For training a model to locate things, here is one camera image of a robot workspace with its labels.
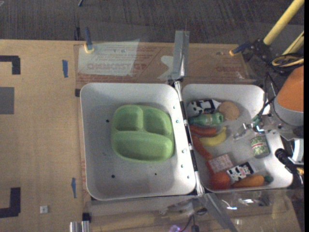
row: yellow banana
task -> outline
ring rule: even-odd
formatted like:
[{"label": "yellow banana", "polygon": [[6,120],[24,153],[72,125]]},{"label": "yellow banana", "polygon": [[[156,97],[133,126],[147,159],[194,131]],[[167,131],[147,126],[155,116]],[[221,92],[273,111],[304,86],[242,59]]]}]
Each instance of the yellow banana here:
[{"label": "yellow banana", "polygon": [[213,137],[201,137],[199,140],[204,146],[216,146],[222,143],[226,139],[226,127],[222,127],[222,129],[218,132],[217,135]]}]

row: green divided container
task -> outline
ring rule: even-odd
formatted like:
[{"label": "green divided container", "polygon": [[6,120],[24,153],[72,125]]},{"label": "green divided container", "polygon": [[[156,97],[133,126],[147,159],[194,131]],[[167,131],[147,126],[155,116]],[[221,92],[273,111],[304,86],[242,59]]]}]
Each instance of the green divided container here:
[{"label": "green divided container", "polygon": [[144,105],[123,105],[112,118],[112,149],[127,160],[161,162],[174,151],[170,117],[160,109]]}]

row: blue tape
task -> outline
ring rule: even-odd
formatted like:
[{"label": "blue tape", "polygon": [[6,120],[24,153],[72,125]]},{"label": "blue tape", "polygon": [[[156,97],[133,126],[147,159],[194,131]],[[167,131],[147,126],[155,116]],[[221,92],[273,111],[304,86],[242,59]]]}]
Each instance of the blue tape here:
[{"label": "blue tape", "polygon": [[63,70],[64,78],[69,77],[68,76],[68,62],[66,60],[62,60],[62,70]]}]

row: can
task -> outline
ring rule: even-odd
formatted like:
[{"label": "can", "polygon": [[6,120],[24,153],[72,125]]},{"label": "can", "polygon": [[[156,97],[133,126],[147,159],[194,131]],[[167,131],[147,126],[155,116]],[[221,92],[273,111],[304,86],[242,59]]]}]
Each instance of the can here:
[{"label": "can", "polygon": [[263,158],[270,154],[265,136],[256,136],[250,140],[255,158]]}]

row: red chili pepper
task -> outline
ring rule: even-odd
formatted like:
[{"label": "red chili pepper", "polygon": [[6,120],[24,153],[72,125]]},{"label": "red chili pepper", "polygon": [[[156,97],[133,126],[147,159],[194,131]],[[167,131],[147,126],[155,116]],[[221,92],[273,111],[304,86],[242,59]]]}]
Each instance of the red chili pepper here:
[{"label": "red chili pepper", "polygon": [[195,125],[189,125],[189,128],[192,133],[195,133],[203,137],[212,137],[217,133],[217,129],[215,127],[203,128]]},{"label": "red chili pepper", "polygon": [[191,135],[193,146],[195,150],[206,160],[212,159],[211,153],[209,153],[204,146],[199,141],[198,137],[196,135]]}]

